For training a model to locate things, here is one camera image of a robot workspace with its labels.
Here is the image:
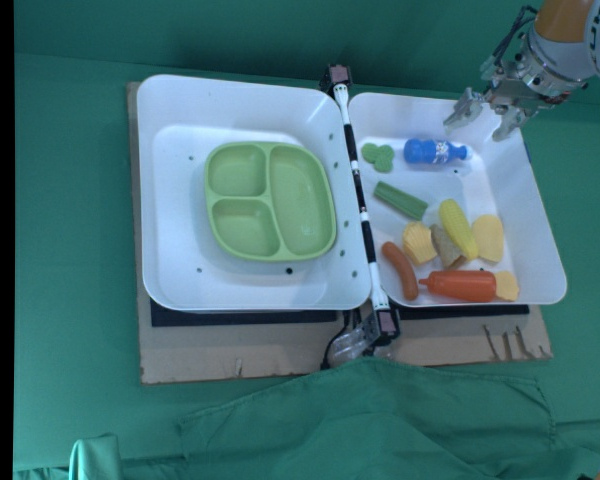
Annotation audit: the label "black block with wires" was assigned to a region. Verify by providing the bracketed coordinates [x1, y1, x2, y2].
[361, 307, 402, 348]
[319, 63, 354, 95]

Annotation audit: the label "black and white thin rod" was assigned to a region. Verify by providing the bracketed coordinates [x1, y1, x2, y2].
[332, 83, 394, 315]

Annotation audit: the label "green cloth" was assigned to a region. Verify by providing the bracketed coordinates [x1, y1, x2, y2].
[173, 356, 600, 480]

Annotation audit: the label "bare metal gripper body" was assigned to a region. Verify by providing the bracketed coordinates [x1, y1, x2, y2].
[484, 49, 590, 116]

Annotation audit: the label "yellow corn cob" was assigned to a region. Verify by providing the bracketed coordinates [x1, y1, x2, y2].
[438, 198, 480, 261]

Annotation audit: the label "brown cardboard board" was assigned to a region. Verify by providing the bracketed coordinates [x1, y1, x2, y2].
[126, 81, 554, 386]

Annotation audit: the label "small yellow ridged shell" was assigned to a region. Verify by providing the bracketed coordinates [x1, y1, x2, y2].
[494, 270, 521, 303]

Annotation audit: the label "orange sauce bottle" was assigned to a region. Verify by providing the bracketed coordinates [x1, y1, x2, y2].
[418, 269, 498, 304]

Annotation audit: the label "green toy grapes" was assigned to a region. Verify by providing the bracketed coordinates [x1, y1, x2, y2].
[360, 141, 396, 174]

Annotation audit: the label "green celery stick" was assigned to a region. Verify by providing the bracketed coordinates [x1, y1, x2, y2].
[372, 180, 429, 221]

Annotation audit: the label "orange sausage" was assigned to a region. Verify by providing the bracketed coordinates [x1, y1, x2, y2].
[380, 240, 420, 302]

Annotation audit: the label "pale yellow oval chip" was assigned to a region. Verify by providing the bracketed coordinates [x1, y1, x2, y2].
[471, 213, 506, 264]

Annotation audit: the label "white plastic tray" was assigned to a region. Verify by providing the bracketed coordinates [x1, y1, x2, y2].
[347, 91, 568, 309]
[136, 73, 372, 313]

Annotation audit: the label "blue plastic bottle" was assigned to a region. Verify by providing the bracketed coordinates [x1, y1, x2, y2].
[403, 137, 474, 166]

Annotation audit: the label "green divided plate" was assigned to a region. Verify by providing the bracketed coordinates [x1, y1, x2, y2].
[203, 140, 339, 262]

